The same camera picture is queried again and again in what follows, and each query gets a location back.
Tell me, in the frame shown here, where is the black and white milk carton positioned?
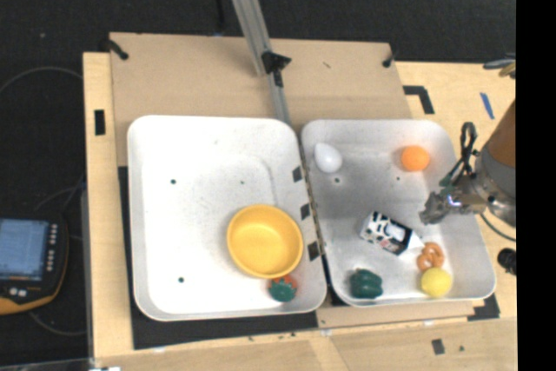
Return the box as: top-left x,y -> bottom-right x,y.
359,210 -> 426,257

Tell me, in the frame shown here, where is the green bell pepper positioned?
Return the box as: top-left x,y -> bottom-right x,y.
348,268 -> 384,300

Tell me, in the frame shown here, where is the brown cardboard board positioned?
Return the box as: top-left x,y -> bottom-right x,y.
108,31 -> 486,329

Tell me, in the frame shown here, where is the black cylinder on white bracket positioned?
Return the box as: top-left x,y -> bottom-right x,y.
497,248 -> 517,275

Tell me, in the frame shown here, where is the white plastic tray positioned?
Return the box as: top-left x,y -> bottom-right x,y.
126,114 -> 328,322
300,118 -> 498,308

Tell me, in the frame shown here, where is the yellow ball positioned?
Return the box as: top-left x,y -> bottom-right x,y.
419,267 -> 453,299

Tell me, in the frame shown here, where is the yellow bowl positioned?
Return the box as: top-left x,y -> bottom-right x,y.
225,203 -> 305,280

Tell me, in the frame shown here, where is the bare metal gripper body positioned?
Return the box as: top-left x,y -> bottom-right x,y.
448,179 -> 517,228

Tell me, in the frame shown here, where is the white egg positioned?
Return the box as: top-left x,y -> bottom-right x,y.
313,142 -> 344,175

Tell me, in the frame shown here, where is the red strawberry with green top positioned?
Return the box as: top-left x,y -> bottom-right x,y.
267,273 -> 300,303

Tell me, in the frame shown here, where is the orange pretzel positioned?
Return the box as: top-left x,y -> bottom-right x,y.
416,242 -> 447,273

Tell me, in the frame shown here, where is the orange ball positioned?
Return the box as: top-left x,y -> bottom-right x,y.
400,145 -> 432,173

